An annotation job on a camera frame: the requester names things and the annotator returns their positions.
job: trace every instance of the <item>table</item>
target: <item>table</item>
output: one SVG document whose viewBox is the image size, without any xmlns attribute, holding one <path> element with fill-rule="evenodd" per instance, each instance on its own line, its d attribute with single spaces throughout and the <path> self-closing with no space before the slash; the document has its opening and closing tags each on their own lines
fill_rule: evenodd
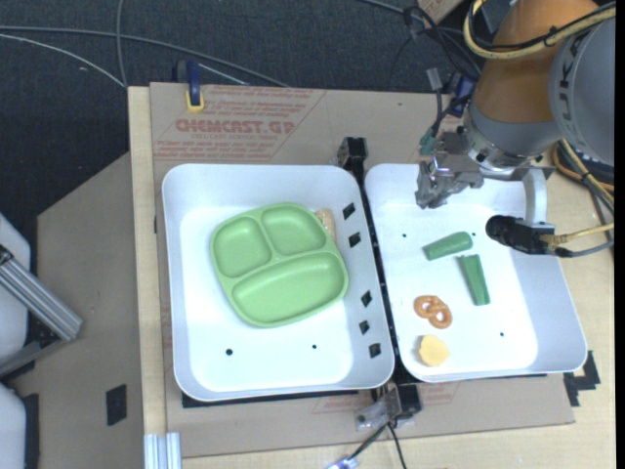
<svg viewBox="0 0 625 469">
<path fill-rule="evenodd" d="M 137 304 L 141 344 L 144 431 L 168 431 L 159 310 L 156 204 L 153 187 L 150 91 L 129 89 L 130 138 L 137 266 Z M 423 107 L 426 119 L 434 105 Z M 598 222 L 591 197 L 559 174 L 548 182 L 548 220 L 567 231 Z M 401 448 L 408 467 L 500 468 L 615 466 L 615 378 L 613 257 L 609 251 L 562 261 L 571 295 L 601 378 L 596 391 L 581 393 L 569 425 L 405 439 Z M 322 468 L 351 453 L 355 445 L 323 446 L 188 457 L 186 469 L 236 467 Z M 399 467 L 392 441 L 379 441 L 360 457 L 363 467 Z"/>
</svg>

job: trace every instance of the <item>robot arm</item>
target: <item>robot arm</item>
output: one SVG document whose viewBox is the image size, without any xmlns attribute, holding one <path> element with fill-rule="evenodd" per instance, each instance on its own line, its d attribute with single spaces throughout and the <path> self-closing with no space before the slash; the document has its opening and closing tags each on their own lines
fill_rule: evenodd
<svg viewBox="0 0 625 469">
<path fill-rule="evenodd" d="M 422 141 L 422 154 L 425 148 L 432 158 L 420 165 L 416 200 L 435 208 L 484 178 L 523 180 L 525 218 L 514 224 L 493 218 L 487 232 L 527 253 L 546 253 L 540 238 L 550 231 L 540 193 L 550 171 L 532 160 L 566 140 L 613 166 L 615 4 L 513 0 L 492 46 L 483 49 L 473 40 L 472 19 L 485 1 L 470 10 L 464 33 L 487 61 L 461 130 L 429 147 Z"/>
</svg>

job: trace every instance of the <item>yellow cable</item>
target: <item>yellow cable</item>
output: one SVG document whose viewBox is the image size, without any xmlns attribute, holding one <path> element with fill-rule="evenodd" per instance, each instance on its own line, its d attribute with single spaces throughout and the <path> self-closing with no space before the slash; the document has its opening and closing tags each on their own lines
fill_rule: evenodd
<svg viewBox="0 0 625 469">
<path fill-rule="evenodd" d="M 581 230 L 575 233 L 569 234 L 543 234 L 540 239 L 545 241 L 550 247 L 555 247 L 573 241 L 574 239 L 582 236 L 594 235 L 595 233 L 603 233 L 614 229 L 614 223 L 605 224 L 603 226 L 596 226 L 594 228 L 588 228 L 587 230 Z"/>
<path fill-rule="evenodd" d="M 558 155 L 558 145 L 554 145 L 552 150 L 552 159 L 554 161 L 554 165 L 558 168 L 560 172 L 562 172 L 566 177 L 577 181 L 578 183 L 582 182 L 582 176 L 578 172 L 567 168 L 560 160 L 560 156 Z M 604 183 L 599 181 L 600 186 L 606 190 L 607 192 L 614 192 L 614 184 Z"/>
<path fill-rule="evenodd" d="M 463 34 L 465 38 L 465 42 L 469 49 L 472 52 L 487 59 L 515 59 L 523 56 L 528 56 L 530 54 L 534 54 L 540 50 L 543 50 L 547 47 L 553 47 L 556 43 L 565 38 L 583 30 L 588 27 L 591 27 L 598 22 L 608 20 L 616 16 L 616 7 L 609 7 L 604 9 L 603 11 L 597 12 L 595 14 L 590 14 L 585 18 L 579 20 L 575 24 L 566 25 L 561 27 L 552 35 L 547 36 L 541 42 L 535 43 L 533 45 L 528 45 L 526 47 L 522 47 L 520 49 L 515 49 L 512 51 L 489 51 L 487 49 L 482 48 L 478 43 L 474 40 L 473 35 L 471 34 L 471 27 L 469 26 L 470 20 L 476 15 L 482 5 L 486 3 L 487 0 L 476 0 L 472 6 L 472 8 L 467 13 L 463 24 Z"/>
<path fill-rule="evenodd" d="M 593 174 L 591 174 L 588 171 L 588 168 L 586 168 L 586 165 L 584 165 L 584 162 L 581 160 L 581 158 L 579 156 L 577 156 L 577 153 L 573 150 L 573 148 L 568 143 L 568 141 L 566 139 L 562 139 L 561 143 L 562 143 L 562 147 L 566 151 L 566 154 L 568 155 L 568 157 L 573 161 L 573 163 L 577 166 L 579 171 L 582 173 L 581 179 L 584 179 L 584 176 L 585 176 L 585 178 L 588 181 L 588 183 L 601 196 L 603 196 L 605 198 L 605 201 L 607 201 L 613 208 L 614 207 L 614 196 L 610 192 L 608 192 L 602 186 L 602 184 L 595 178 L 595 176 Z"/>
</svg>

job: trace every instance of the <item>black clip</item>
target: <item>black clip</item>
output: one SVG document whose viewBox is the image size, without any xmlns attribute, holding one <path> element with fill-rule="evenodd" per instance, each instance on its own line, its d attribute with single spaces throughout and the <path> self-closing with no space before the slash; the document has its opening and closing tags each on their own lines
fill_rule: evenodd
<svg viewBox="0 0 625 469">
<path fill-rule="evenodd" d="M 195 61 L 180 60 L 172 70 L 174 81 L 188 82 L 188 90 L 185 91 L 187 110 L 191 113 L 201 113 L 204 110 L 204 96 L 199 83 L 199 68 Z"/>
<path fill-rule="evenodd" d="M 597 384 L 601 384 L 602 381 L 599 378 L 597 372 L 597 366 L 595 365 L 595 359 L 593 358 L 593 352 L 588 352 L 588 357 L 583 366 L 584 375 L 575 376 L 572 372 L 566 372 L 564 374 L 564 387 L 568 394 L 568 400 L 571 406 L 579 406 L 577 396 L 579 391 L 590 391 L 597 389 Z"/>
</svg>

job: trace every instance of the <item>pretzel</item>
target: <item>pretzel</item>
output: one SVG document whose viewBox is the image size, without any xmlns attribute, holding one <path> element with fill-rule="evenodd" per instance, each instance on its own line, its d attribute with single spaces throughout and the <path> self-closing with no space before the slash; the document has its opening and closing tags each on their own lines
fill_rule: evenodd
<svg viewBox="0 0 625 469">
<path fill-rule="evenodd" d="M 449 307 L 436 295 L 422 295 L 414 301 L 414 310 L 421 318 L 427 319 L 434 328 L 447 328 L 452 317 Z"/>
</svg>

